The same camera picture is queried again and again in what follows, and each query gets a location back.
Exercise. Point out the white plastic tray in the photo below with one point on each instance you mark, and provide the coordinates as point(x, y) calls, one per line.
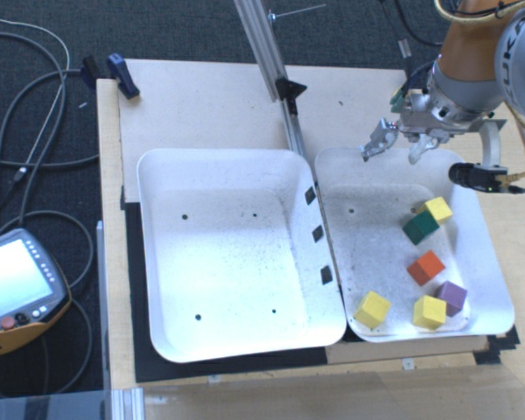
point(376, 247)
point(227, 261)

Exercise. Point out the yellow cube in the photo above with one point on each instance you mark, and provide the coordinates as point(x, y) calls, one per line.
point(429, 312)
point(439, 208)
point(372, 309)

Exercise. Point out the orange cube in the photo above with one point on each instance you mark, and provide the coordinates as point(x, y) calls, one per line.
point(426, 267)

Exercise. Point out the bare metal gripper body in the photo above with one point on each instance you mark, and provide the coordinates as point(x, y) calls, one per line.
point(429, 118)

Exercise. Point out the black cylinder on white bracket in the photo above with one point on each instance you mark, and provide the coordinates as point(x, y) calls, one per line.
point(472, 176)

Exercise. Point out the purple cube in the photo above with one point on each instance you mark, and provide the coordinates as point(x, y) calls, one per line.
point(452, 296)

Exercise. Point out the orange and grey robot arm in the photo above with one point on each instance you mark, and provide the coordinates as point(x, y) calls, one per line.
point(468, 46)

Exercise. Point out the pale wood board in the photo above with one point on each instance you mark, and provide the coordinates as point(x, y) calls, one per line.
point(201, 107)

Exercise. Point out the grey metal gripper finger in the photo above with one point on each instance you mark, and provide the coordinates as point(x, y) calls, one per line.
point(382, 137)
point(422, 147)

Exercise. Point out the green cube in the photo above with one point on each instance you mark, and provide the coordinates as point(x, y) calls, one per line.
point(420, 228)

